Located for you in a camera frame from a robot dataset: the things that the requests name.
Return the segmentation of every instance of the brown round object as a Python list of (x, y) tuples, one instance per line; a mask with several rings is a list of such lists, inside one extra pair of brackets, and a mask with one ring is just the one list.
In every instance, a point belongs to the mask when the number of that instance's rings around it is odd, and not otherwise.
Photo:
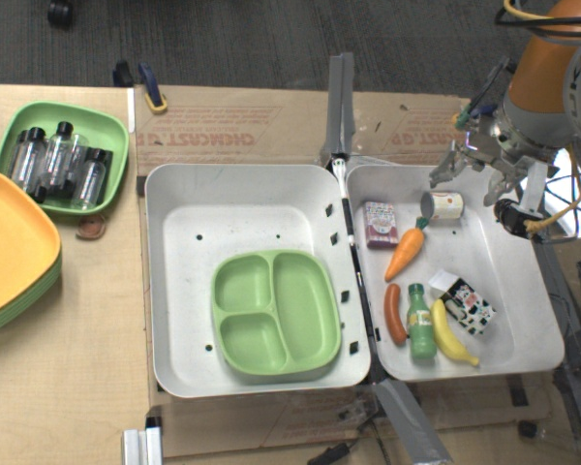
[(102, 214), (84, 215), (79, 219), (76, 236), (81, 239), (99, 239), (105, 231), (106, 218)]

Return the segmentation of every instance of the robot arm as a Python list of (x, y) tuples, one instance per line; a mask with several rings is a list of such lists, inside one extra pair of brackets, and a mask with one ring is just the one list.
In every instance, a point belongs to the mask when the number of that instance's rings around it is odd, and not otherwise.
[[(507, 231), (532, 237), (541, 229), (530, 223), (543, 220), (538, 209), (546, 179), (559, 169), (553, 165), (557, 153), (581, 140), (581, 0), (560, 0), (547, 15), (523, 12), (522, 1), (505, 0), (496, 16), (498, 24), (534, 33), (501, 103), (489, 112), (476, 108), (495, 77), (512, 71), (507, 58), (456, 119), (456, 127), (466, 132), (465, 143), (452, 142), (431, 172), (430, 183), (435, 187), (451, 180), (467, 165), (477, 171), (493, 167), (484, 204), (495, 205)], [(522, 20), (502, 21), (506, 12)], [(500, 200), (525, 178), (520, 202)]]

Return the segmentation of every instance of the yellow banana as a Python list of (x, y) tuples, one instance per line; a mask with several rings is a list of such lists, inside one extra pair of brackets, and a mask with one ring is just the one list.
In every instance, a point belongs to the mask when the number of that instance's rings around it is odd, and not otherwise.
[(472, 356), (465, 345), (459, 341), (456, 335), (449, 328), (447, 323), (447, 314), (445, 312), (445, 305), (443, 300), (438, 298), (430, 307), (430, 314), (433, 321), (433, 332), (435, 343), (443, 354), (454, 360), (463, 360), (473, 366), (480, 363), (477, 356)]

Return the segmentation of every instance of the stacked plates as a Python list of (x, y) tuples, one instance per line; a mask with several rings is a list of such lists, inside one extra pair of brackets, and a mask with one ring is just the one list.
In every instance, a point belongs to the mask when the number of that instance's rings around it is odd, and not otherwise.
[(0, 327), (41, 297), (61, 271), (58, 230), (0, 173)]

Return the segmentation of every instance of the orange plate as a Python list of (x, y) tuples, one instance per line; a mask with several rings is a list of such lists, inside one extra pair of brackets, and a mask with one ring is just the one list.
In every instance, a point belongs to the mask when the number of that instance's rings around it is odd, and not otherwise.
[(0, 173), (0, 308), (41, 279), (59, 252), (54, 224)]

